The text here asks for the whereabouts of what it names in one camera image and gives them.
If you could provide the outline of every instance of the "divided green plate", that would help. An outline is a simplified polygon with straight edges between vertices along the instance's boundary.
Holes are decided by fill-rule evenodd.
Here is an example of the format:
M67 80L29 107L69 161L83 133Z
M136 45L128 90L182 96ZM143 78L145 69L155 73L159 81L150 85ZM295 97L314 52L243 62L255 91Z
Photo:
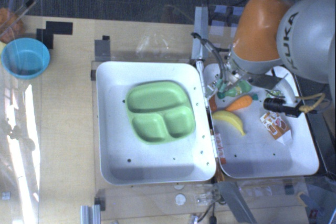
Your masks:
M158 81L136 86L128 92L126 106L136 136L145 143L167 143L195 130L188 95L175 82Z

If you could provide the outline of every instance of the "toy banana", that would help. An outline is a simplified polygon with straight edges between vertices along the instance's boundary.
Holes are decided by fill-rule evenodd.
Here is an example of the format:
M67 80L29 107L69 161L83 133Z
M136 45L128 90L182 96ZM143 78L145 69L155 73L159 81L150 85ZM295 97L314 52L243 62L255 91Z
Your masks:
M221 110L217 111L212 114L212 118L214 120L219 120L219 121L226 121L230 124L232 124L236 129L238 129L241 133L241 135L245 135L244 129L243 129L243 122L241 119L233 114L232 112Z

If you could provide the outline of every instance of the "yellow cable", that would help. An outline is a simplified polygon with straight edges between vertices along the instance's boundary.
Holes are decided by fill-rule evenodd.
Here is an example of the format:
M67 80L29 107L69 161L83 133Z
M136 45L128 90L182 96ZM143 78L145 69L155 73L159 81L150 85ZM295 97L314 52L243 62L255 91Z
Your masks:
M303 113L309 113L310 111L314 110L320 103L322 103L326 95L323 92L321 92L321 93L317 93L317 94L310 95L307 97L297 97L302 100L310 100L310 99L314 99L317 97L320 97L320 98L315 102L314 105L302 105L299 107L299 110L302 111Z

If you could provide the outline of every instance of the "blue bowl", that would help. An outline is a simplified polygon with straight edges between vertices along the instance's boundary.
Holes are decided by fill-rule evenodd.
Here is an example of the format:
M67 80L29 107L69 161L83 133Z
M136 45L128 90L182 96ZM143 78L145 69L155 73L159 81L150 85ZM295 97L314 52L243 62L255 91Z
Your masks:
M19 79L32 79L40 75L49 65L47 47L33 38L12 40L1 54L3 67Z

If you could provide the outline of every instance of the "brown round object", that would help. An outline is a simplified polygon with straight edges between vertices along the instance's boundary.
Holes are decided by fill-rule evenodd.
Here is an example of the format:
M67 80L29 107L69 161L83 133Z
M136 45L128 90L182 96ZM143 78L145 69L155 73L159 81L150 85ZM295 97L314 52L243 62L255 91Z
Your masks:
M234 38L236 55L247 61L279 59L277 31L282 17L292 5L288 0L250 0Z
M11 28L9 26L18 18L17 15L13 14L8 8L0 8L0 26L9 18L10 20L6 22L4 26L0 29L0 41L4 43L9 43L15 38L18 38L24 33L23 22L19 20Z

